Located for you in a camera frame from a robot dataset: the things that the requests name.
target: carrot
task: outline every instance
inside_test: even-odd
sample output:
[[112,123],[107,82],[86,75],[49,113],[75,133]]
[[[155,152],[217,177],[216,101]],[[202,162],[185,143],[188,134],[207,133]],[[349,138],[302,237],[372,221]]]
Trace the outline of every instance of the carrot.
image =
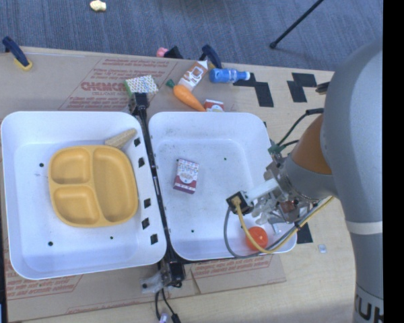
[[184,85],[178,84],[173,87],[173,92],[175,97],[177,97],[181,102],[190,106],[197,111],[206,111],[200,101],[191,93],[191,91]]

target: cardboard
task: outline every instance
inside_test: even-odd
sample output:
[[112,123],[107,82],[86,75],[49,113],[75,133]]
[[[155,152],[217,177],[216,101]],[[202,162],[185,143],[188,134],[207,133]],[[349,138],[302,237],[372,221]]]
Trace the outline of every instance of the cardboard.
[[[159,93],[151,102],[149,116],[162,110],[190,111],[170,94],[171,89],[165,83],[168,79],[177,82],[194,61],[44,48],[22,47],[22,50],[33,63],[29,71],[18,68],[11,53],[0,53],[0,124],[11,112],[22,110],[128,111],[129,95],[123,81],[142,75],[151,75],[159,87]],[[199,85],[208,87],[209,84],[202,81]],[[217,98],[209,89],[200,89],[196,93],[198,87],[194,92],[202,102],[206,98]],[[237,111],[239,106],[234,103],[232,95],[227,95],[228,90],[248,94],[252,88],[230,86],[223,89],[225,111]],[[3,181],[1,141],[0,178]],[[9,322],[154,300],[154,293],[142,293],[139,280],[154,275],[157,272],[155,264],[41,281],[19,276],[9,260],[3,185],[0,185],[0,191]],[[285,281],[283,267],[276,254],[190,263],[185,269],[187,277],[183,286],[168,289],[171,297]]]

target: beige brush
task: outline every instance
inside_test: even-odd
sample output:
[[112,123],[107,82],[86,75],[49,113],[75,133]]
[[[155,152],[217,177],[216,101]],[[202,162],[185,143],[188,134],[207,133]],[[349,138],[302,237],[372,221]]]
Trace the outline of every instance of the beige brush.
[[128,129],[114,137],[111,137],[105,141],[105,145],[112,146],[120,149],[124,144],[132,139],[136,135],[136,129]]

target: yellow plate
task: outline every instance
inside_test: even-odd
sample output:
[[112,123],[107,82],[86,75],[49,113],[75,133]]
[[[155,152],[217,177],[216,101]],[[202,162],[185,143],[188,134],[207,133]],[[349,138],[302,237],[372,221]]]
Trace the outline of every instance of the yellow plate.
[[123,223],[138,206],[135,175],[120,149],[84,145],[60,149],[48,167],[50,197],[57,216],[77,227]]

